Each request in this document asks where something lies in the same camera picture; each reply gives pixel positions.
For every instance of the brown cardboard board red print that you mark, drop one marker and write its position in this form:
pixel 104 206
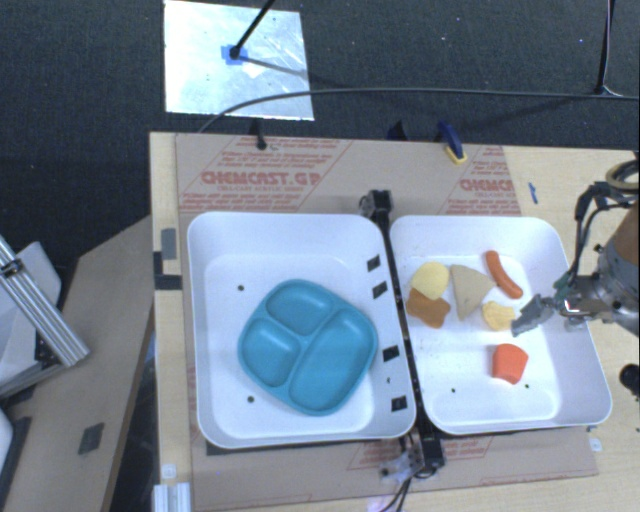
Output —
pixel 310 170

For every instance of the white plastic tray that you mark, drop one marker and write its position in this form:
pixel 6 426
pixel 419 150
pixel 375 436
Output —
pixel 220 240
pixel 465 400

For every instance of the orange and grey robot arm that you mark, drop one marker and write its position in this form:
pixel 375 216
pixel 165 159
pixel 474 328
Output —
pixel 629 235

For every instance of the thin black rod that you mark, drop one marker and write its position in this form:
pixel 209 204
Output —
pixel 400 310

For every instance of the small yellow wavy chip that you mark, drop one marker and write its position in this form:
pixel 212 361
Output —
pixel 496 316

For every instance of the beige triangular pizza slice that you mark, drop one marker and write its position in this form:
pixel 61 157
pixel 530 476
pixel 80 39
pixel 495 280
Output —
pixel 467 292

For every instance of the orange carrot chunk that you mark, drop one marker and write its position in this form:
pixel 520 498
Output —
pixel 509 364

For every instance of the blue divided plate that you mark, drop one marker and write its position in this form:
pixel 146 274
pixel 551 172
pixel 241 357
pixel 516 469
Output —
pixel 310 350

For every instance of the orange-brown toast piece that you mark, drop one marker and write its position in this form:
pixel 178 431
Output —
pixel 427 310

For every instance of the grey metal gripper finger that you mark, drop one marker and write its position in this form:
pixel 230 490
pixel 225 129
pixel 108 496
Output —
pixel 545 302
pixel 525 320

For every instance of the round yellow potato chip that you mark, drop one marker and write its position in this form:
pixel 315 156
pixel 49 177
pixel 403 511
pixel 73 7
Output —
pixel 430 277

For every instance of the red-orange sausage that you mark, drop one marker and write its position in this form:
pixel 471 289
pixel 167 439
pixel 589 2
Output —
pixel 502 275

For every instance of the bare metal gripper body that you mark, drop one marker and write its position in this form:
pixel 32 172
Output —
pixel 595 299

